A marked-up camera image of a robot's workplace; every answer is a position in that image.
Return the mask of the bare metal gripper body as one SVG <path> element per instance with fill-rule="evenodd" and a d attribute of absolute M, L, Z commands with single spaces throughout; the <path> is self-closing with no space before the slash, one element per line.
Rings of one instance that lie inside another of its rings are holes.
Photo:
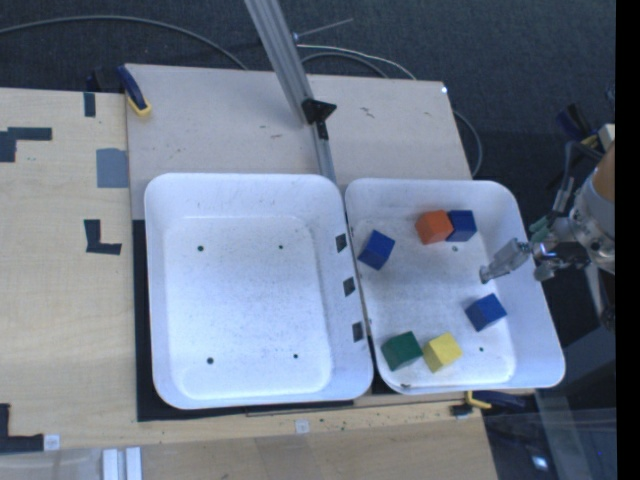
<path fill-rule="evenodd" d="M 530 225 L 530 245 L 537 264 L 552 260 L 556 271 L 589 265 L 615 272 L 615 206 L 575 205 L 565 217 L 549 213 Z"/>

